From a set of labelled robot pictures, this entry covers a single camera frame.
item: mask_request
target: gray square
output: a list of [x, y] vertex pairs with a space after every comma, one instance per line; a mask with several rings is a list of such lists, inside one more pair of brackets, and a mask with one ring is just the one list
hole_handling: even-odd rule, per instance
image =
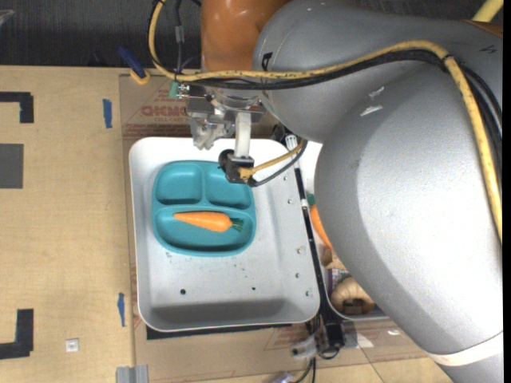
[[0, 144], [0, 188], [23, 188], [22, 144]]

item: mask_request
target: white stripe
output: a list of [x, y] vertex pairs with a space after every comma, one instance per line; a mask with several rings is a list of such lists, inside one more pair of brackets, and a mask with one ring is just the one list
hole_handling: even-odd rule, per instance
[[476, 361], [482, 361], [488, 357], [502, 353], [503, 350], [504, 331], [500, 332], [497, 336], [489, 339], [488, 341], [462, 350], [461, 352], [452, 354], [433, 354], [426, 352], [426, 354], [439, 365], [463, 366], [475, 363]]

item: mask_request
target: yellow cable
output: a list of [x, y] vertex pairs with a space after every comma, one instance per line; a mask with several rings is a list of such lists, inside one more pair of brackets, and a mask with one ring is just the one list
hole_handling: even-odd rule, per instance
[[255, 175], [257, 172], [260, 172], [261, 170], [264, 170], [266, 168], [270, 168], [271, 166], [275, 166], [276, 164], [280, 162], [284, 162], [286, 159], [293, 157], [300, 151], [300, 149], [303, 147], [304, 140], [300, 142], [300, 144], [291, 150], [290, 152], [286, 153], [285, 155], [282, 155], [281, 157], [277, 157], [273, 160], [270, 160], [269, 162], [260, 164], [259, 166], [255, 168], [239, 168], [238, 172], [240, 172], [240, 177], [243, 180], [250, 179], [253, 175]]
[[[449, 52], [445, 50], [440, 45], [433, 43], [431, 41], [426, 40], [412, 40], [412, 41], [404, 41], [399, 42], [398, 44], [394, 44], [390, 47], [386, 47], [374, 53], [369, 53], [360, 58], [356, 58], [352, 61], [347, 61], [342, 64], [331, 65], [327, 67], [323, 67], [320, 69], [312, 69], [308, 71], [285, 71], [285, 72], [268, 72], [268, 71], [243, 71], [243, 70], [226, 70], [226, 71], [213, 71], [208, 73], [196, 73], [193, 75], [181, 75], [169, 72], [163, 66], [159, 65], [158, 57], [156, 55], [156, 49], [154, 45], [154, 37], [156, 34], [156, 24], [158, 20], [158, 16], [160, 15], [161, 9], [163, 8], [164, 2], [166, 0], [160, 0], [155, 7], [153, 17], [151, 18], [151, 22], [149, 23], [149, 50], [155, 59], [155, 66], [167, 77], [178, 80], [182, 82], [192, 82], [205, 78], [222, 78], [222, 77], [253, 77], [253, 78], [267, 78], [267, 79], [276, 79], [276, 80], [298, 80], [309, 77], [317, 77], [321, 75], [326, 75], [329, 73], [333, 73], [335, 71], [339, 71], [340, 69], [345, 69], [352, 65], [356, 65], [360, 62], [368, 61], [375, 57], [379, 57], [385, 53], [393, 53], [398, 51], [405, 51], [409, 49], [424, 49], [434, 53], [439, 59], [443, 60], [446, 68], [449, 70], [451, 77], [454, 79], [456, 86], [460, 90], [460, 93], [463, 97], [463, 101], [465, 102], [466, 110], [469, 114], [470, 121], [472, 123], [472, 128], [474, 135], [476, 137], [477, 147], [479, 150], [479, 155], [481, 157], [481, 166], [483, 175], [485, 177], [485, 185], [486, 191], [488, 192], [489, 202], [491, 205], [491, 210], [493, 213], [493, 219], [497, 226], [497, 231], [502, 243], [502, 200], [500, 197], [500, 192], [498, 190], [498, 182], [497, 182], [497, 173], [495, 172], [495, 166], [493, 163], [492, 153], [490, 149], [490, 145], [488, 142], [488, 137], [486, 135], [485, 127], [482, 122], [481, 112], [479, 107], [477, 106], [477, 102], [475, 101], [472, 91], [469, 87], [469, 84], [465, 78], [465, 74], [461, 71], [458, 63], [454, 60], [453, 57], [449, 55]], [[294, 149], [293, 152], [297, 152], [299, 147]], [[272, 166], [273, 164], [277, 164], [282, 160], [287, 159], [288, 157], [294, 155], [295, 153], [289, 152], [287, 155], [282, 156], [276, 160], [268, 162]], [[257, 168], [256, 171], [252, 173], [255, 174], [257, 171], [262, 170], [263, 168], [269, 167], [267, 164], [262, 164]]]
[[504, 0], [486, 0], [472, 20], [475, 22], [491, 22], [504, 6]]

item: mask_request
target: blue tape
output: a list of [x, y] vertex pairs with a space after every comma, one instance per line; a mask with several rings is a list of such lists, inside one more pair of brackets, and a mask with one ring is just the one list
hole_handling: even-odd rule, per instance
[[117, 300], [117, 308], [119, 309], [119, 315], [121, 316], [121, 325], [126, 327], [125, 322], [125, 295], [119, 292], [119, 299]]
[[103, 117], [105, 118], [106, 128], [112, 128], [112, 101], [108, 99], [103, 100]]

